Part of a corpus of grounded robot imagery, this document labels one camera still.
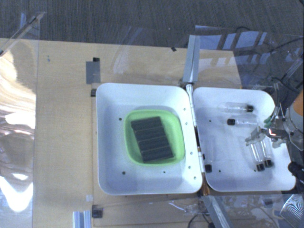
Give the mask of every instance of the stack of black bars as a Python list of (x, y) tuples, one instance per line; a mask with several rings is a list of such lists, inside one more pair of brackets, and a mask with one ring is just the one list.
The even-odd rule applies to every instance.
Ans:
[(160, 117), (151, 117), (131, 122), (143, 162), (152, 162), (173, 157)]

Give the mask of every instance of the green container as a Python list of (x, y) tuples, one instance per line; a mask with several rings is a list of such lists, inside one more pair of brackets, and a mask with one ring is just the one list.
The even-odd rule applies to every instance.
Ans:
[[(131, 121), (150, 118), (160, 117), (162, 125), (164, 127), (166, 136), (168, 138), (170, 147), (173, 152), (173, 158), (152, 161), (144, 163), (140, 153), (139, 146), (137, 144), (134, 131), (131, 127)], [(124, 119), (124, 140), (127, 148), (129, 158), (138, 165), (143, 166), (165, 166), (180, 162), (185, 156), (185, 144), (182, 134), (180, 121), (176, 115), (169, 111), (145, 109), (131, 111)]]

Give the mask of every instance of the gray carpet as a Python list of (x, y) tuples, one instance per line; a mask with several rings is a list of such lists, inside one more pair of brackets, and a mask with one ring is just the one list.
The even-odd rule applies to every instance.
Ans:
[(36, 11), (42, 40), (185, 47), (195, 25), (303, 35), (298, 0), (0, 0), (0, 37)]

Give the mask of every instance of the orange object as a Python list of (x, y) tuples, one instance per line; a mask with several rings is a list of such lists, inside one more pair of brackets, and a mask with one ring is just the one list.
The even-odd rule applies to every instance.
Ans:
[(303, 116), (303, 90), (300, 92), (298, 97), (295, 99), (294, 103), (294, 111), (299, 115)]

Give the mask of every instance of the white plastic tray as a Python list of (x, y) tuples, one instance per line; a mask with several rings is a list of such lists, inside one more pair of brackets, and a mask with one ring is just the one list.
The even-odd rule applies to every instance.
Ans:
[(197, 88), (193, 93), (194, 108), (203, 151), (213, 148), (213, 171), (206, 173), (207, 182), (217, 191), (279, 191), (290, 190), (295, 185), (295, 177), (288, 171), (290, 157), (287, 146), (273, 150), (274, 166), (264, 171), (254, 171), (245, 139), (251, 129), (228, 126), (231, 116), (218, 109), (225, 102), (253, 105), (259, 125), (272, 113), (274, 102), (270, 95), (262, 91), (222, 88)]
[[(202, 176), (190, 103), (183, 89), (107, 83), (98, 88), (96, 103), (98, 181), (104, 192), (112, 195), (165, 194), (194, 193), (200, 189)], [(137, 109), (168, 110), (178, 116), (186, 149), (181, 162), (145, 167), (129, 159), (124, 143), (124, 117)]]

